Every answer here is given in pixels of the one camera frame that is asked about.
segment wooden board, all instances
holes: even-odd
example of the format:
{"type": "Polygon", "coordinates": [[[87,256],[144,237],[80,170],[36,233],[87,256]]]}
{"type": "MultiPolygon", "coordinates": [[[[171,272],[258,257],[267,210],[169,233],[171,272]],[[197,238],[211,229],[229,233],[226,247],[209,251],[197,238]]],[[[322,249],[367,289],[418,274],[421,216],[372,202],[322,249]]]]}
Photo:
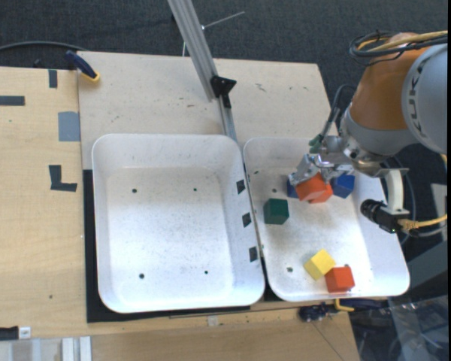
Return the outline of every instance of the wooden board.
{"type": "MultiPolygon", "coordinates": [[[[263,69],[261,62],[253,64],[257,71],[263,69]]],[[[238,63],[240,68],[235,68],[233,61],[218,61],[217,65],[225,73],[235,71],[236,77],[243,71],[241,89],[249,89],[243,94],[241,85],[237,85],[236,95],[248,97],[243,103],[249,102],[250,106],[261,105],[262,101],[255,102],[252,96],[252,89],[263,92],[256,80],[244,82],[250,73],[245,61],[238,63]]],[[[287,63],[277,65],[282,68],[281,75],[287,72],[287,63]]],[[[319,108],[327,105],[317,67],[302,68],[310,74],[304,76],[304,81],[309,81],[308,89],[302,92],[313,93],[310,99],[317,98],[319,108]]],[[[86,322],[82,149],[80,142],[59,141],[58,127],[59,112],[79,111],[79,82],[75,71],[57,72],[58,87],[49,88],[47,70],[0,67],[0,96],[25,96],[26,100],[23,107],[0,106],[0,327],[30,326],[33,338],[208,328],[207,315],[123,323],[86,322]],[[76,183],[77,191],[51,190],[49,165],[61,165],[62,181],[76,183]]],[[[267,84],[262,87],[274,92],[267,84]]],[[[280,91],[276,95],[282,97],[292,90],[287,88],[282,94],[280,91]]],[[[297,98],[307,102],[303,96],[297,98]]],[[[246,128],[253,117],[250,115],[244,123],[239,119],[256,110],[247,110],[249,105],[238,104],[236,112],[235,122],[242,139],[249,137],[246,128]]],[[[273,103],[268,106],[269,111],[274,107],[273,103]]],[[[265,135],[274,134],[278,130],[274,127],[266,126],[262,131],[265,135]]],[[[295,124],[293,132],[300,129],[300,124],[295,124]]],[[[220,327],[273,325],[278,320],[297,324],[297,306],[259,302],[245,313],[218,315],[216,322],[220,327]]]]}
{"type": "MultiPolygon", "coordinates": [[[[92,146],[108,133],[223,133],[219,103],[207,100],[189,57],[79,54],[101,75],[96,84],[79,79],[84,168],[92,168],[92,146]]],[[[237,81],[229,96],[241,147],[260,136],[313,138],[322,131],[329,104],[317,65],[215,63],[221,76],[237,81]]]]}
{"type": "Polygon", "coordinates": [[[313,323],[276,320],[198,329],[100,335],[92,339],[95,361],[147,359],[248,361],[359,361],[347,314],[313,323]]]}

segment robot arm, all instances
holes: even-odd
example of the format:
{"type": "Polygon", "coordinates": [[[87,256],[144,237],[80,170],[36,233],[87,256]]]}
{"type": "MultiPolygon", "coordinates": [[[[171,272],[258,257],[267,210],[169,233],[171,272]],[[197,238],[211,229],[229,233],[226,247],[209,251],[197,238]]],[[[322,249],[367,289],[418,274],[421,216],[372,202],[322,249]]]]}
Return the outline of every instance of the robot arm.
{"type": "Polygon", "coordinates": [[[407,169],[399,172],[382,163],[415,143],[447,155],[447,32],[371,34],[354,40],[350,53],[373,59],[345,110],[338,107],[338,96],[351,86],[337,91],[322,132],[310,142],[310,153],[289,182],[298,194],[307,194],[299,190],[318,178],[328,186],[354,171],[384,177],[391,190],[388,204],[369,199],[362,213],[389,232],[412,229],[416,225],[402,208],[401,175],[407,169]],[[376,47],[363,50],[365,45],[376,47]],[[328,135],[336,121],[337,135],[328,135]]]}

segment black cable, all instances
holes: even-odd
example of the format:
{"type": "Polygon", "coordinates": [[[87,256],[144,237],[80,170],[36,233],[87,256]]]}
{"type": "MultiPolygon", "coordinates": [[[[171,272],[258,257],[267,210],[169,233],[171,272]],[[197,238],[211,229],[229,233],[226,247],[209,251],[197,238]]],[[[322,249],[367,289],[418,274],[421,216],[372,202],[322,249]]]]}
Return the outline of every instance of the black cable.
{"type": "Polygon", "coordinates": [[[405,46],[389,48],[386,50],[370,51],[370,50],[360,50],[359,49],[361,44],[365,43],[366,41],[370,42],[370,44],[368,45],[369,47],[373,47],[373,46],[376,47],[380,41],[385,41],[394,35],[397,35],[397,33],[390,32],[390,31],[376,31],[376,32],[373,32],[373,33],[365,35],[365,36],[359,36],[350,42],[349,55],[358,64],[363,65],[363,66],[370,66],[370,65],[376,64],[378,62],[387,62],[390,60],[397,59],[400,55],[402,55],[404,52],[409,51],[409,50],[420,50],[421,48],[424,48],[424,47],[430,47],[430,46],[437,45],[437,44],[446,44],[448,42],[448,35],[445,34],[445,35],[438,35],[434,38],[426,39],[423,41],[409,43],[405,46]],[[392,57],[391,59],[375,60],[373,62],[368,62],[368,63],[362,63],[362,62],[358,61],[359,58],[377,58],[377,57],[387,56],[387,55],[392,55],[392,54],[396,54],[396,55],[394,57],[392,57]]]}
{"type": "MultiPolygon", "coordinates": [[[[329,118],[328,118],[329,122],[332,122],[332,120],[333,120],[334,109],[337,107],[337,105],[339,103],[339,99],[341,98],[341,94],[342,94],[342,92],[344,91],[345,88],[350,88],[353,91],[356,91],[356,86],[353,86],[352,84],[341,84],[339,86],[339,88],[336,90],[336,93],[334,95],[334,100],[332,101],[331,113],[329,114],[329,118]]],[[[338,114],[338,116],[340,116],[344,112],[343,108],[339,108],[339,110],[341,112],[338,114]]]]}
{"type": "Polygon", "coordinates": [[[88,51],[86,48],[82,48],[82,47],[79,47],[79,46],[73,45],[73,44],[61,43],[58,41],[21,41],[18,43],[3,45],[0,47],[0,51],[9,50],[11,48],[34,46],[34,45],[35,46],[45,45],[45,46],[51,46],[51,47],[64,47],[64,48],[68,48],[70,50],[88,51]]]}
{"type": "Polygon", "coordinates": [[[407,234],[409,234],[413,238],[428,238],[432,237],[433,235],[439,234],[443,232],[446,227],[448,227],[447,222],[440,222],[443,223],[442,226],[437,227],[436,229],[429,230],[427,232],[421,232],[418,229],[411,229],[407,234]]]}

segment orange block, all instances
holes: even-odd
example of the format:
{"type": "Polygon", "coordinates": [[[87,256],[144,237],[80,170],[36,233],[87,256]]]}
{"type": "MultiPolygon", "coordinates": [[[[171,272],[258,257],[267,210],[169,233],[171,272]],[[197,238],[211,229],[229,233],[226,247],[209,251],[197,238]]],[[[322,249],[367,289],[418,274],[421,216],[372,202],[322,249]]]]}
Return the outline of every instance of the orange block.
{"type": "Polygon", "coordinates": [[[300,201],[309,201],[309,203],[325,202],[332,195],[331,185],[324,182],[320,172],[298,184],[295,191],[300,201]]]}
{"type": "Polygon", "coordinates": [[[352,289],[354,283],[353,272],[349,266],[335,267],[325,273],[325,284],[330,293],[343,293],[352,289]]]}

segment cable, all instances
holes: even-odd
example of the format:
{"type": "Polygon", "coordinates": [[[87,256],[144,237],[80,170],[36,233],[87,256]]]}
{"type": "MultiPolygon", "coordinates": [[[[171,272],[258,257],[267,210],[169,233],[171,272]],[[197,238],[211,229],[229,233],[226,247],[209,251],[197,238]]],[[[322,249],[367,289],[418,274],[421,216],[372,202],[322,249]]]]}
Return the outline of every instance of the cable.
{"type": "Polygon", "coordinates": [[[359,36],[350,42],[349,55],[355,62],[363,66],[370,66],[378,62],[386,62],[397,59],[404,52],[409,50],[419,50],[436,44],[446,44],[448,42],[448,32],[429,32],[419,35],[411,35],[397,41],[391,41],[377,45],[376,47],[364,50],[366,46],[373,46],[382,41],[387,41],[399,32],[376,31],[365,36],[359,36]],[[381,56],[394,55],[390,59],[378,59],[373,62],[362,63],[359,58],[378,58],[381,56]]]}
{"type": "Polygon", "coordinates": [[[3,50],[9,50],[11,48],[18,48],[18,47],[26,47],[26,46],[34,46],[34,45],[46,45],[51,47],[64,47],[71,50],[80,50],[80,51],[88,51],[86,48],[79,47],[77,45],[73,44],[67,44],[67,43],[60,43],[58,41],[21,41],[18,43],[12,43],[7,44],[0,47],[0,51],[3,50]]]}
{"type": "Polygon", "coordinates": [[[322,141],[328,135],[329,130],[331,129],[332,123],[334,123],[336,119],[344,112],[344,109],[339,107],[339,100],[341,99],[341,94],[345,88],[356,90],[356,86],[353,86],[351,84],[341,84],[339,88],[337,88],[331,105],[331,111],[329,112],[328,119],[326,120],[322,131],[309,142],[309,145],[311,146],[309,150],[310,153],[318,152],[322,141]]]}
{"type": "MultiPolygon", "coordinates": [[[[448,162],[448,158],[446,154],[441,153],[440,154],[441,159],[444,162],[444,167],[446,169],[447,172],[447,162],[448,162]]],[[[448,213],[446,212],[443,216],[438,217],[438,218],[434,218],[432,220],[423,220],[423,221],[416,221],[414,220],[408,220],[408,219],[400,219],[398,220],[398,223],[403,226],[403,229],[401,230],[402,232],[413,236],[413,237],[417,237],[417,238],[424,238],[424,237],[431,237],[435,234],[438,234],[440,232],[442,232],[446,227],[447,227],[447,219],[448,219],[448,213]],[[428,232],[420,232],[418,229],[421,229],[422,227],[428,227],[428,226],[433,226],[439,223],[445,222],[445,224],[443,224],[442,226],[428,231],[428,232]]]]}
{"type": "Polygon", "coordinates": [[[409,43],[421,43],[423,41],[429,41],[431,39],[439,38],[442,36],[447,35],[448,31],[439,31],[439,32],[430,32],[430,33],[423,33],[421,35],[412,35],[408,38],[404,38],[401,40],[396,41],[390,41],[389,43],[385,43],[383,45],[380,45],[378,47],[370,49],[368,52],[376,52],[380,50],[389,50],[393,47],[396,47],[398,45],[402,44],[409,44],[409,43]]]}

